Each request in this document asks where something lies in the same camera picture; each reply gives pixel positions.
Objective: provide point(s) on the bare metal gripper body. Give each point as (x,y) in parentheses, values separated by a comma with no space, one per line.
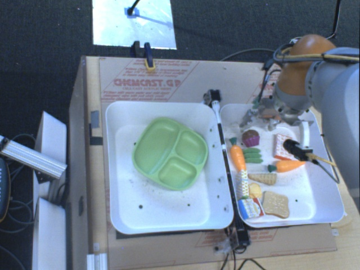
(289,114)

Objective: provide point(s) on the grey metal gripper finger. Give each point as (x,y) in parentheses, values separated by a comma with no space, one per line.
(248,118)
(273,125)

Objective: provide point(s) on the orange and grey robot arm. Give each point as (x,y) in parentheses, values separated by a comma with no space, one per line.
(332,89)

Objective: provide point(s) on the purple and brown cupcake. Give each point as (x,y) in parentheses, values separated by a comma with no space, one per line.
(251,138)

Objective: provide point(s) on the green pea pods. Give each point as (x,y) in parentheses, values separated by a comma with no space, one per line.
(253,155)

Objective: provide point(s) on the thin black and white rod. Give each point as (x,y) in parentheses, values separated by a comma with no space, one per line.
(224,148)

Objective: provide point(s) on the orange carrot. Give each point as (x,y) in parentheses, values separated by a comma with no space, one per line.
(289,165)
(238,156)

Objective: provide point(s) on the tan waffle cone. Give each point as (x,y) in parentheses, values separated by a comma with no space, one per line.
(264,178)

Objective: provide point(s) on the white zigzag patterned packet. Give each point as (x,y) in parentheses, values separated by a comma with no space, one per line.
(242,184)

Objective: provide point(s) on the yellow biscuit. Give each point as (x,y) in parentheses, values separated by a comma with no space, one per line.
(255,190)

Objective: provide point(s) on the tan bread slice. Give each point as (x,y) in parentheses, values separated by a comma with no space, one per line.
(276,204)

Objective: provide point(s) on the white plastic tray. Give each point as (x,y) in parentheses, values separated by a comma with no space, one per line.
(126,207)
(315,195)

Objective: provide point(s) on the blue red and white carton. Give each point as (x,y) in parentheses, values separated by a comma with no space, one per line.
(251,208)

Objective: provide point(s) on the brown cardboard board red print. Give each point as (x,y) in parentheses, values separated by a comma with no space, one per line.
(168,77)

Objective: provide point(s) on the green divided plate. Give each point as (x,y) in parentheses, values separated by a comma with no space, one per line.
(157,148)

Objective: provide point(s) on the black cylinder on white bracket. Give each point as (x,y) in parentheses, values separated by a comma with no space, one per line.
(295,148)

